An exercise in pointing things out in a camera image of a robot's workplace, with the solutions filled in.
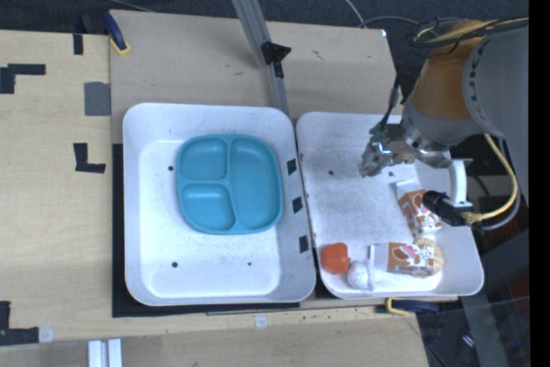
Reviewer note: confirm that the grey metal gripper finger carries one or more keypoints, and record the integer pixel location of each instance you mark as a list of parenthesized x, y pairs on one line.
[(380, 164), (366, 161)]

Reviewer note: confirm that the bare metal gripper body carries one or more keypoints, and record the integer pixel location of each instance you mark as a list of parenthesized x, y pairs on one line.
[(404, 148)]

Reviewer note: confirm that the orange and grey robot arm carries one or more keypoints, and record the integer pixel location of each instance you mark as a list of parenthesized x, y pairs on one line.
[(447, 90)]

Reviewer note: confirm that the white plastic tray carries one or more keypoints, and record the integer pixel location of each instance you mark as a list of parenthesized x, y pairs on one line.
[(215, 262), (352, 202)]

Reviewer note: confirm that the brown and white carton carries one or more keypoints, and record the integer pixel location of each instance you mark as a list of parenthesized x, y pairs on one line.
[(404, 258), (414, 212)]

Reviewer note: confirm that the orange toy pepper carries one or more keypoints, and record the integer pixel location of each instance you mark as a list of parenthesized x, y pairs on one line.
[(334, 258)]

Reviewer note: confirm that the white toy garlic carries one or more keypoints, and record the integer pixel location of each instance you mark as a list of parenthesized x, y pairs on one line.
[(357, 276)]

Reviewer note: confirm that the blue divided plate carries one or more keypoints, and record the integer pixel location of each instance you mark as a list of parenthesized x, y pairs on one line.
[(253, 185)]

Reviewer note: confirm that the pale wood board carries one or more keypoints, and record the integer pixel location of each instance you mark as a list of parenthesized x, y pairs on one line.
[(193, 56)]

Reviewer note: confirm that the black cylinder on white bracket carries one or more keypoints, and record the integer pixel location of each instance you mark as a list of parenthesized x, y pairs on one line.
[(444, 206)]

